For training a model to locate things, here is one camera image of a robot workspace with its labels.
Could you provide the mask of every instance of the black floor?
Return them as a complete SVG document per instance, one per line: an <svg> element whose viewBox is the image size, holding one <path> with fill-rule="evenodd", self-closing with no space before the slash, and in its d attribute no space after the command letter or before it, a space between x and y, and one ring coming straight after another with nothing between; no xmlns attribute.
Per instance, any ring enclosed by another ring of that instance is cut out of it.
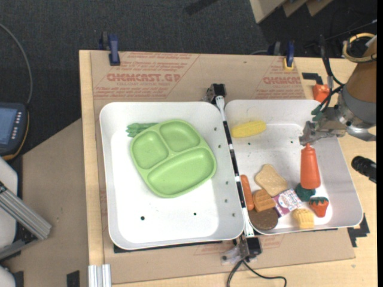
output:
<svg viewBox="0 0 383 287"><path fill-rule="evenodd" d="M0 0L0 23L20 41L34 80L22 153L81 117L78 51L98 49L102 31L117 34L120 50L252 54L293 40L302 57L318 57L310 44L323 34L335 36L329 55L340 57L345 32L376 33L374 19L377 0L335 0L314 17L305 5L289 18L279 8L260 24L249 0ZM0 29L0 102L28 93L23 56Z"/></svg>

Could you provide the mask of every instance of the yellow corn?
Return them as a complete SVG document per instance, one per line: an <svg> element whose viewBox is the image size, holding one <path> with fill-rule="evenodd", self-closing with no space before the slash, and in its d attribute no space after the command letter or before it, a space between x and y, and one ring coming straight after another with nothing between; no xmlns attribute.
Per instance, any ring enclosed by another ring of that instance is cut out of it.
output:
<svg viewBox="0 0 383 287"><path fill-rule="evenodd" d="M266 123L263 121L250 121L233 127L231 133L232 137L241 138L259 134L264 130L266 130Z"/></svg>

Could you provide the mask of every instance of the yellow cable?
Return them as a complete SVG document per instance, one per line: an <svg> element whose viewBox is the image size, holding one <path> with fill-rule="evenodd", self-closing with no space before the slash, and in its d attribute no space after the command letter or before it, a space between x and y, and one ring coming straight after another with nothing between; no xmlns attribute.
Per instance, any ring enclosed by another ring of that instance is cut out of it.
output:
<svg viewBox="0 0 383 287"><path fill-rule="evenodd" d="M344 44L344 46L343 46L343 52L342 52L342 53L343 53L343 56L344 56L346 59L348 59L348 60L350 60L350 61L352 61L352 62L354 62L354 63L366 63L366 62L372 62L372 61L375 61L376 58L377 58L377 56L378 56L377 53L374 53L374 54L372 54L371 56L363 56L363 57L354 57L354 56L351 56L351 55L348 54L347 49L351 46L351 44L352 44L355 40L357 40L357 39L359 39L359 38L362 38L362 37L373 38L373 37L375 37L375 35L374 35L374 34L371 34L371 33L360 33L360 34L357 34L357 35L352 36L351 38L348 39L347 42L345 42L345 44Z"/></svg>

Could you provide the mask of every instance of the orange sausage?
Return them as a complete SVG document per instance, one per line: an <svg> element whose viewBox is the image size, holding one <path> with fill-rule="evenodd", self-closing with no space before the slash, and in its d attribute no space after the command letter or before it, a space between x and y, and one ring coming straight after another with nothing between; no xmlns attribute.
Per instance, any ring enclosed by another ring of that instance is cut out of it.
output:
<svg viewBox="0 0 383 287"><path fill-rule="evenodd" d="M242 188L244 189L244 196L247 210L254 209L253 194L251 193L251 188L247 176L241 175Z"/></svg>

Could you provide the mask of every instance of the red bottle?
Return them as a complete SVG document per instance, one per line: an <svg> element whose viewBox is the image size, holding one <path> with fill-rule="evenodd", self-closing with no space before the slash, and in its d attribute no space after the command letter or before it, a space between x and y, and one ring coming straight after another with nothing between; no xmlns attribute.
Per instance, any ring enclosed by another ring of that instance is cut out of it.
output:
<svg viewBox="0 0 383 287"><path fill-rule="evenodd" d="M305 189L315 189L321 185L317 155L309 143L300 153L300 184Z"/></svg>

